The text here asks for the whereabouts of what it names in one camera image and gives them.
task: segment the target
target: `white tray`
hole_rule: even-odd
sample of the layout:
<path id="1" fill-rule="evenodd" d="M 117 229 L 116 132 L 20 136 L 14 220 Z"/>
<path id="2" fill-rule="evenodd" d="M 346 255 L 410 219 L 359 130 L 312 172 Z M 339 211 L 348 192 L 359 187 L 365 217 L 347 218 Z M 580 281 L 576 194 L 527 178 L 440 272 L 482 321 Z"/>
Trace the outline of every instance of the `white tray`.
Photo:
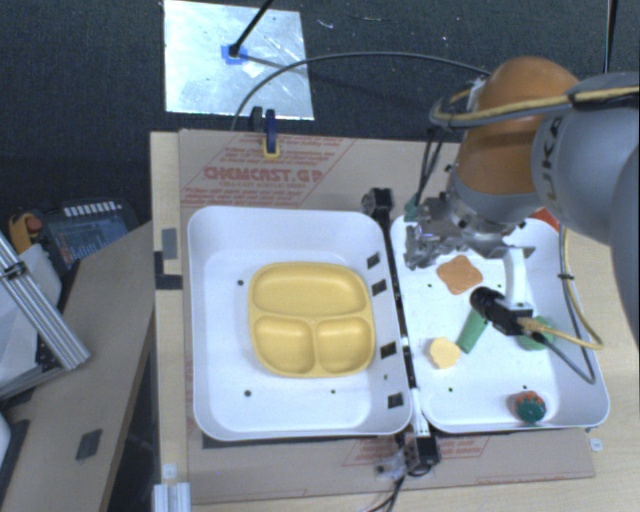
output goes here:
<path id="1" fill-rule="evenodd" d="M 411 402 L 384 238 L 351 212 L 214 206 L 188 226 L 193 323 L 194 410 L 209 436 L 235 441 L 279 437 L 384 435 L 402 430 Z M 368 268 L 370 256 L 379 263 Z M 276 262 L 345 265 L 367 284 L 376 331 L 371 365 L 337 378 L 282 377 L 256 357 L 249 332 L 253 274 Z M 386 291 L 371 287 L 386 281 Z M 382 358 L 380 348 L 396 343 Z M 390 397 L 402 404 L 389 407 Z"/>
<path id="2" fill-rule="evenodd" d="M 588 357 L 596 374 L 590 385 L 578 377 L 549 350 L 527 351 L 514 340 L 488 326 L 470 354 L 462 353 L 449 369 L 436 368 L 428 356 L 431 341 L 444 336 L 456 341 L 471 311 L 471 290 L 452 295 L 437 276 L 437 267 L 466 255 L 484 277 L 481 286 L 505 293 L 503 261 L 485 260 L 473 251 L 441 256 L 426 269 L 409 270 L 404 262 L 407 224 L 402 218 L 392 226 L 392 244 L 407 320 L 413 364 L 420 402 L 429 422 L 451 433 L 522 430 L 528 428 L 591 427 L 603 422 L 609 412 L 609 399 L 593 351 Z M 534 314 L 547 318 L 556 328 L 573 333 L 562 287 L 558 236 L 546 223 L 528 219 L 505 243 L 535 246 L 525 260 L 525 300 Z M 555 342 L 588 375 L 577 345 Z M 535 426 L 518 420 L 513 397 L 524 390 L 537 392 L 545 401 L 547 414 Z"/>

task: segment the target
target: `blue tape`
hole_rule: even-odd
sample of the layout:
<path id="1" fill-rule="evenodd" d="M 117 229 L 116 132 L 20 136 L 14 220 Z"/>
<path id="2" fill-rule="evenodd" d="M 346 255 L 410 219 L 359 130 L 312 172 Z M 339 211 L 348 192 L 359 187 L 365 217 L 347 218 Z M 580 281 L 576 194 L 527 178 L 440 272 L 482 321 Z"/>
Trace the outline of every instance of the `blue tape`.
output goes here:
<path id="1" fill-rule="evenodd" d="M 231 66 L 237 66 L 239 64 L 244 64 L 247 61 L 247 57 L 249 56 L 249 53 L 247 52 L 247 49 L 244 46 L 240 47 L 240 51 L 238 52 L 238 56 L 237 57 L 231 57 L 229 55 L 229 48 L 231 47 L 230 44 L 227 45 L 222 45 L 220 47 L 220 55 L 221 57 L 224 59 L 224 61 L 231 65 Z"/>

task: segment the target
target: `multimeter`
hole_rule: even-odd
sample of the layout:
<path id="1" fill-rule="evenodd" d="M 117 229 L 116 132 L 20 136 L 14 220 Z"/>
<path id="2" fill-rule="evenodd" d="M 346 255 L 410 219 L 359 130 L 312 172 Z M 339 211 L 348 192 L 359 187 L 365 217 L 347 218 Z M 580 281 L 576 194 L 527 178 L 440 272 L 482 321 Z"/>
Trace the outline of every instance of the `multimeter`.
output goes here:
<path id="1" fill-rule="evenodd" d="M 18 253 L 41 244 L 62 276 L 77 260 L 115 242 L 137 225 L 133 208 L 124 199 L 86 199 L 13 215 L 9 236 Z"/>

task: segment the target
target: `black floor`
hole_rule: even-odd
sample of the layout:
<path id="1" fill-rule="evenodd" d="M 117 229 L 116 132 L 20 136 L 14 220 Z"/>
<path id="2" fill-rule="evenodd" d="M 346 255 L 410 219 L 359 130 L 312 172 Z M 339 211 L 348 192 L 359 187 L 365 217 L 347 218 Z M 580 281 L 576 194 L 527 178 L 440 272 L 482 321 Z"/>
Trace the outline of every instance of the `black floor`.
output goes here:
<path id="1" fill-rule="evenodd" d="M 402 50 L 491 70 L 529 54 L 579 78 L 602 70 L 605 0 L 277 0 L 274 6 L 300 11 L 307 56 Z M 611 71 L 638 69 L 638 27 L 640 2 L 619 2 Z M 230 123 L 165 112 L 163 50 L 159 0 L 0 2 L 3 229 L 20 207 L 96 196 L 128 199 L 141 222 L 150 219 L 149 133 Z M 310 72 L 316 120 L 283 122 L 281 130 L 420 140 L 433 102 L 470 78 L 440 64 L 388 58 L 317 64 Z M 112 510 L 127 510 L 126 496 L 135 505 L 130 510 L 148 504 L 153 428 L 150 378 L 145 382 Z"/>

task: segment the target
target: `yellow plate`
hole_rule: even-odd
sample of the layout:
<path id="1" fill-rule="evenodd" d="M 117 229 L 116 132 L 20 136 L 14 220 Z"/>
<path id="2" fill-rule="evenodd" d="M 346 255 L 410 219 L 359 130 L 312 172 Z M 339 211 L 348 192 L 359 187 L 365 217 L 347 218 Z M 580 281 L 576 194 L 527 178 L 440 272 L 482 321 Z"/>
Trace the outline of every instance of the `yellow plate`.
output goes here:
<path id="1" fill-rule="evenodd" d="M 287 377 L 351 375 L 375 351 L 367 287 L 340 265 L 262 267 L 249 288 L 249 324 L 260 362 Z"/>

